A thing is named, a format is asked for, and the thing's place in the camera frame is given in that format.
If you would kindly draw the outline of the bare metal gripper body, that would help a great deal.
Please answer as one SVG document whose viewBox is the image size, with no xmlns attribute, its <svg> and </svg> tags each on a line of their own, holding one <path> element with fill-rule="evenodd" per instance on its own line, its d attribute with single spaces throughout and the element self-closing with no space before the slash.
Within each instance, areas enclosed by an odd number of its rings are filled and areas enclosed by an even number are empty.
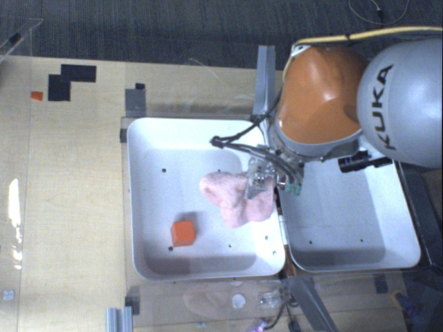
<svg viewBox="0 0 443 332">
<path fill-rule="evenodd" d="M 302 188 L 302 173 L 299 169 L 284 161 L 274 150 L 260 145 L 247 146 L 250 154 L 247 170 L 247 188 L 265 190 L 266 180 L 272 178 L 277 187 L 283 190 L 300 190 Z"/>
</svg>

